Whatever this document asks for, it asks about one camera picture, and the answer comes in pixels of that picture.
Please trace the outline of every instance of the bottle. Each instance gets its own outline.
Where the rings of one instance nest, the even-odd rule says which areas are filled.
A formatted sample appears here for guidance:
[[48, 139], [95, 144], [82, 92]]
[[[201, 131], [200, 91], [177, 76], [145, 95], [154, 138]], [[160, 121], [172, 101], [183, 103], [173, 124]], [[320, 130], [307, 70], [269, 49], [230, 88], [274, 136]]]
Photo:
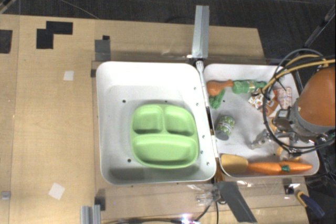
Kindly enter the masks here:
[[257, 82], [255, 80], [242, 80], [234, 81], [232, 86], [232, 91], [234, 93], [248, 93], [254, 92], [258, 88], [263, 88], [266, 85], [266, 82], [261, 81]]

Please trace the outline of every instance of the green divided plate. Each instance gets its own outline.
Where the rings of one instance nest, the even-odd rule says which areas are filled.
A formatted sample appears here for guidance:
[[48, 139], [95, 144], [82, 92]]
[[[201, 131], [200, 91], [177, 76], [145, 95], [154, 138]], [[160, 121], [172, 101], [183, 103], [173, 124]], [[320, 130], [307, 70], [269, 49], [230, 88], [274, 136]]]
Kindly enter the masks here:
[[142, 105], [132, 116], [131, 147], [135, 159], [148, 167], [189, 166], [198, 157], [195, 119], [180, 106]]

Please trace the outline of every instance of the carrot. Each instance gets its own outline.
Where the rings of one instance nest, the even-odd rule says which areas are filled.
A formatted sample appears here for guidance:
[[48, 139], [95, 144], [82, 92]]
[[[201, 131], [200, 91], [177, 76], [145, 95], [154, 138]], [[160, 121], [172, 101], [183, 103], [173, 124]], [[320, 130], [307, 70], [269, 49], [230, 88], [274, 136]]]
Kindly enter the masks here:
[[249, 163], [247, 167], [252, 171], [263, 174], [285, 175], [289, 173], [297, 173], [309, 170], [312, 168], [312, 165], [283, 161], [278, 163], [275, 162]]
[[211, 96], [216, 96], [218, 95], [225, 87], [232, 87], [233, 82], [232, 80], [224, 81], [224, 82], [219, 82], [219, 81], [208, 81], [206, 83], [206, 90]]
[[290, 162], [290, 161], [283, 161], [279, 162], [279, 165], [282, 168], [281, 173], [291, 173], [291, 172], [303, 172], [309, 169], [312, 169], [312, 165], [305, 164], [305, 163], [297, 163], [297, 162]]
[[249, 163], [247, 168], [268, 175], [278, 175], [281, 172], [280, 164], [274, 162]]

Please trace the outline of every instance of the green sticker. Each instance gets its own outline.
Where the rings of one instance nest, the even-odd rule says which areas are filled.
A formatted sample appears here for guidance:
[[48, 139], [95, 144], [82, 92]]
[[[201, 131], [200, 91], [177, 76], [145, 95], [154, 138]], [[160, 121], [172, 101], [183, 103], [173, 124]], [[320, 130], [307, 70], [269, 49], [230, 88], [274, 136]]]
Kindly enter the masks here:
[[289, 165], [284, 165], [281, 167], [281, 171], [288, 172], [289, 173]]

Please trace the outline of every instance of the yellow cable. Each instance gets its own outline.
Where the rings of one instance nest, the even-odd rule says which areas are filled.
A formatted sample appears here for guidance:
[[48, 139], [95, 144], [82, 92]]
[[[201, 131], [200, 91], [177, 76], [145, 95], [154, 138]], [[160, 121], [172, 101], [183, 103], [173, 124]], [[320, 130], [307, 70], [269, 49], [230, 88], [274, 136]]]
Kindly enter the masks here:
[[298, 70], [298, 69], [302, 69], [305, 67], [313, 67], [313, 66], [319, 66], [319, 65], [325, 65], [326, 63], [335, 63], [335, 59], [331, 59], [331, 60], [327, 60], [327, 61], [319, 61], [319, 62], [311, 62], [311, 63], [305, 63], [303, 65], [297, 66], [297, 67], [292, 67], [288, 70], [285, 70], [283, 72], [281, 72], [280, 74], [276, 75], [275, 78], [272, 78], [266, 85], [265, 87], [263, 87], [263, 92], [265, 92], [267, 90], [267, 88], [272, 85], [278, 78], [291, 73], [294, 70]]
[[294, 62], [296, 62], [297, 60], [300, 60], [300, 59], [302, 59], [302, 58], [313, 58], [313, 57], [318, 57], [318, 55], [316, 55], [316, 54], [306, 54], [306, 55], [301, 55], [301, 56], [298, 56], [298, 57], [296, 57], [296, 58], [290, 60], [290, 61], [286, 64], [286, 66], [288, 66], [288, 65], [290, 65], [291, 63], [294, 63]]

